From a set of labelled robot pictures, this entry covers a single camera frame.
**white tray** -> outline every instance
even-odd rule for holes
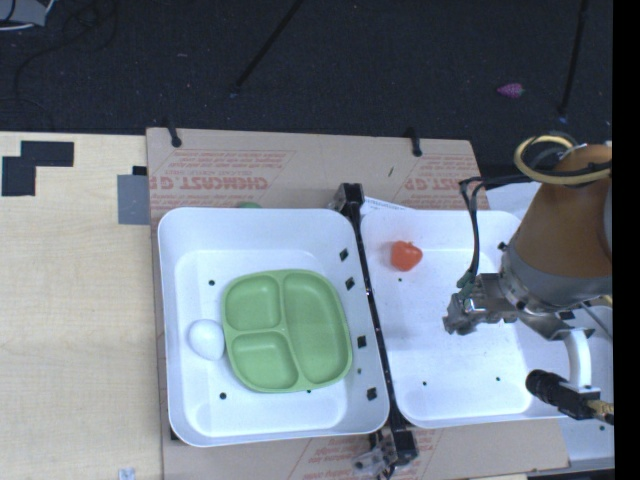
[[[498,244],[509,242],[520,221],[479,211],[478,222],[479,273],[497,272]],[[569,378],[562,342],[548,342],[520,321],[480,324],[466,336],[444,328],[442,317],[473,253],[466,211],[376,210],[361,229],[398,408],[411,423],[442,428],[562,416],[525,386],[536,368]],[[390,264],[396,240],[424,253],[409,272]]]
[[[355,235],[345,217],[324,209],[179,208],[162,218],[158,240],[169,419],[181,440],[206,447],[364,434],[384,425],[389,399]],[[352,366],[339,382],[310,393],[254,392],[235,377],[226,354],[216,361],[196,354],[188,330],[199,319],[222,323],[221,295],[233,279],[292,268],[324,275],[337,289]],[[361,336],[364,347],[358,346]]]

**red object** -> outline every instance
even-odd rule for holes
[[[506,96],[507,98],[511,98],[511,99],[516,99],[522,96],[522,93],[524,92],[524,87],[522,87],[522,84],[518,84],[518,83],[507,84],[507,85],[503,85],[502,87],[498,87],[496,91],[498,91],[498,94],[501,94],[502,96]]]
[[[398,240],[391,246],[391,264],[406,272],[415,267],[422,259],[422,251],[411,242]]]

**yellow cable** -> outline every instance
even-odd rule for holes
[[[600,180],[602,178],[607,178],[611,172],[610,169],[604,169],[602,171],[590,172],[587,174],[580,174],[576,176],[553,176],[546,175],[541,172],[538,172],[528,165],[524,163],[522,159],[522,154],[524,150],[533,142],[554,142],[556,144],[560,144],[565,146],[567,149],[574,147],[574,144],[564,137],[558,137],[555,135],[541,135],[538,137],[531,137],[522,144],[520,144],[513,155],[513,161],[516,164],[516,167],[520,169],[523,174],[526,174],[534,181],[539,181],[540,183],[549,183],[552,185],[579,185],[580,183],[589,183],[591,181]]]

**white egg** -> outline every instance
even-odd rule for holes
[[[196,354],[216,361],[224,354],[224,331],[215,320],[196,320],[189,328],[189,344]]]

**green plate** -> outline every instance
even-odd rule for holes
[[[223,294],[222,323],[233,371],[255,391],[316,389],[351,367],[340,298],[316,272],[271,270],[234,279]]]

